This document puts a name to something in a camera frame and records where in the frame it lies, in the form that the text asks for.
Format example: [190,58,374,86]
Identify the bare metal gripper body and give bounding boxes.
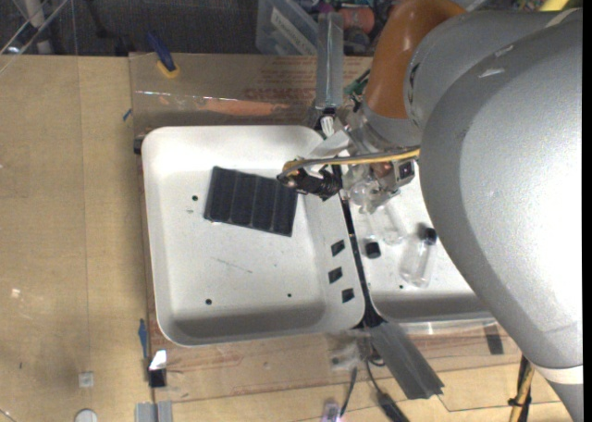
[344,127,420,193]

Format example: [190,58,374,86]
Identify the clear plastic bottle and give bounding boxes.
[366,201,406,246]
[399,224,438,290]

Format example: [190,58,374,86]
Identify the white plastic tray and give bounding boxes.
[339,165,499,325]
[140,125,367,348]

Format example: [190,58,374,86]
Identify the black ribbed rectangular panel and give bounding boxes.
[203,166,300,239]

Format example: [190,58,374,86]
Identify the clear plastic storage bin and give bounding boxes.
[253,0,492,57]

